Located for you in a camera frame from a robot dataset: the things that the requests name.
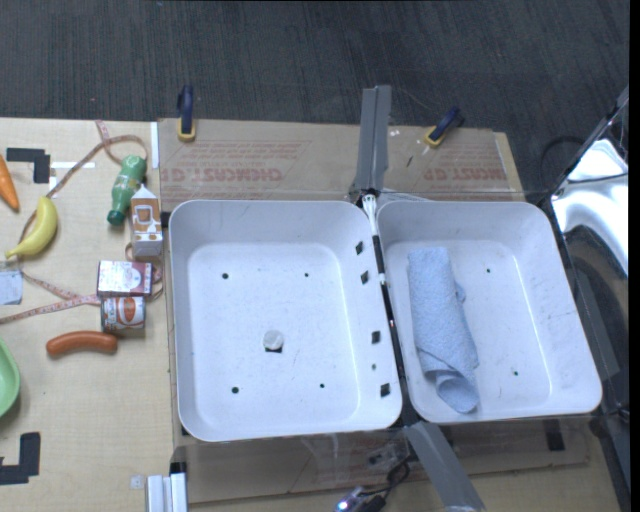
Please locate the white plastic tray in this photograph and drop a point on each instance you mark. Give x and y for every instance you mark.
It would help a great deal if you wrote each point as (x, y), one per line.
(505, 300)
(280, 305)

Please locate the small white round disc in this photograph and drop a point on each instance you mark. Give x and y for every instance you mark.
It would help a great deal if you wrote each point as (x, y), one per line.
(273, 340)

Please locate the brown cardboard board red print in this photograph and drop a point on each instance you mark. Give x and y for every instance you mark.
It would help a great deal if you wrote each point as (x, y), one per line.
(320, 160)

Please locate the light blue rolled towel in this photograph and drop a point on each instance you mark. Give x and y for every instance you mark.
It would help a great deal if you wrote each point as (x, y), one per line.
(440, 320)

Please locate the white and brown carton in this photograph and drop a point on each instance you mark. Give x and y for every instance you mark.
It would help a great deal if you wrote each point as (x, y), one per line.
(146, 222)

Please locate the white and red box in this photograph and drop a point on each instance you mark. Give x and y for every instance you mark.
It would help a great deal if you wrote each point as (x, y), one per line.
(124, 278)

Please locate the white and orange can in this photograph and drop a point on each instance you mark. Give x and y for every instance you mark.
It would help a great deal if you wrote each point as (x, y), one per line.
(124, 312)

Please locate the green plastic bottle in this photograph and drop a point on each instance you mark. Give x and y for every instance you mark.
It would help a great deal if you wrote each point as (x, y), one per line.
(126, 189)

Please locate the orange sausage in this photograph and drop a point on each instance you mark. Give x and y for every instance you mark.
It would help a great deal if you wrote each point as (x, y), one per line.
(81, 343)

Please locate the pink measuring tape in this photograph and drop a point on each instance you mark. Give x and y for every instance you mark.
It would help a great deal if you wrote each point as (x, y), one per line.
(65, 299)

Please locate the yellow banana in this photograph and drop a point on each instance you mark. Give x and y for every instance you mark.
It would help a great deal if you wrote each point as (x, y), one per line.
(40, 231)

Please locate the small pale blue card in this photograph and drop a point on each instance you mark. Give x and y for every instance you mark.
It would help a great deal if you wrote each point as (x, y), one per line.
(10, 287)

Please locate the orange carrot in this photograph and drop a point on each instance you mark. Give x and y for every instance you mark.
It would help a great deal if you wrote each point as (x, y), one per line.
(7, 186)

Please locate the green divided plate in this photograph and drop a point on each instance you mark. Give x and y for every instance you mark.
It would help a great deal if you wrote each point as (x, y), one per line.
(7, 380)

